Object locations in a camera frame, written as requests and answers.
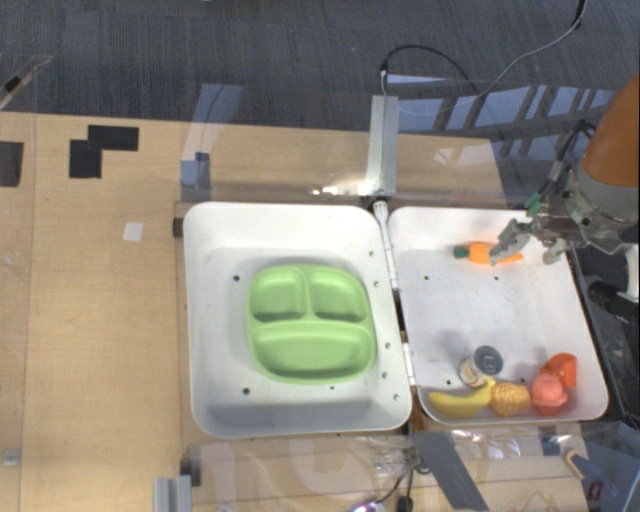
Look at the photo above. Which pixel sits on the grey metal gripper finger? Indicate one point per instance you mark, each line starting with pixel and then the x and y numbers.
pixel 510 240
pixel 552 252

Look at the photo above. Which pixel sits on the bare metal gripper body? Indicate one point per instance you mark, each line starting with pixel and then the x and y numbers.
pixel 555 226

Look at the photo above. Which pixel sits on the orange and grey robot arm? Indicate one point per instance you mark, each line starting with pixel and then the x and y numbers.
pixel 612 150

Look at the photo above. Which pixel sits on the orange toy carrot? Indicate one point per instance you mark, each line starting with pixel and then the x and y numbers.
pixel 479 252

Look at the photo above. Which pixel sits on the white plastic tray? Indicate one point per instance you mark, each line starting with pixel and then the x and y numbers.
pixel 220 320
pixel 480 310

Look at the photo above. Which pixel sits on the red orange plastic piece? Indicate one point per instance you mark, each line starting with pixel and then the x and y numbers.
pixel 562 367

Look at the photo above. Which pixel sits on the thin black and white rod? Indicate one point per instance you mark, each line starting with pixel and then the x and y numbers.
pixel 388 250

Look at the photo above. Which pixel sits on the small white can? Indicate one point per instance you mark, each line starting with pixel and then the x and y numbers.
pixel 471 371

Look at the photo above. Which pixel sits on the pink bumpy toy food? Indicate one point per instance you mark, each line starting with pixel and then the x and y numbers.
pixel 549 394

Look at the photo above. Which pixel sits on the yellow toy corn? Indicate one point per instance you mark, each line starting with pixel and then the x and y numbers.
pixel 510 399

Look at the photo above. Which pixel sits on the yellow banana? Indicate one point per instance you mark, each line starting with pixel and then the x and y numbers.
pixel 457 404

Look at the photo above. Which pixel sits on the green divided plate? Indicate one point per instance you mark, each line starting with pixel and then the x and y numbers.
pixel 310 345

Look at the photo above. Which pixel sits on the black cylinder on white bracket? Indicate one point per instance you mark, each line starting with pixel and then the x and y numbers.
pixel 612 299

